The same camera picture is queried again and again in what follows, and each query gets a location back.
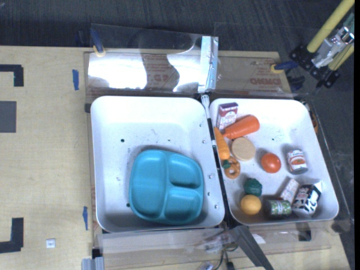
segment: soup can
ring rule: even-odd
[[[265,212],[273,218],[287,217],[291,214],[291,204],[287,200],[267,200]]]
[[[302,150],[292,150],[288,152],[287,162],[292,174],[303,174],[308,170]]]

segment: floor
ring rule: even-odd
[[[81,45],[91,23],[162,28],[216,35],[220,50],[277,51],[283,61],[307,44],[341,0],[0,0],[0,44],[13,46]],[[349,264],[354,255],[354,55],[339,69],[331,88],[313,92],[305,77],[297,93],[306,93],[326,136],[330,170],[338,176],[341,201],[335,229],[341,233]]]

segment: toy carrot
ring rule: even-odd
[[[222,136],[218,127],[214,127],[214,134],[215,134],[216,144],[218,146],[218,153],[219,153],[220,160],[229,159],[229,157],[230,157],[229,146],[227,145],[226,141],[224,140],[224,137]]]
[[[229,139],[236,139],[244,135],[256,132],[260,129],[260,122],[254,115],[248,115],[234,124],[225,128],[223,137]]]

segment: blue tape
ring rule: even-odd
[[[73,69],[73,83],[75,90],[79,90],[79,71]]]
[[[287,61],[280,64],[275,65],[275,70],[285,70],[285,69],[292,69],[298,67],[299,64],[294,61]]]
[[[91,37],[93,39],[94,46],[96,47],[96,50],[99,53],[103,53],[104,48],[102,46],[102,43],[101,43],[100,36],[99,36],[98,32],[96,32],[96,30],[91,28],[90,29],[90,35],[91,35]]]
[[[88,230],[88,208],[86,206],[84,206],[83,218],[85,222],[85,229]]]

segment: toy tomato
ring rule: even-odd
[[[281,168],[281,161],[274,153],[266,153],[261,158],[261,166],[267,173],[276,173]]]

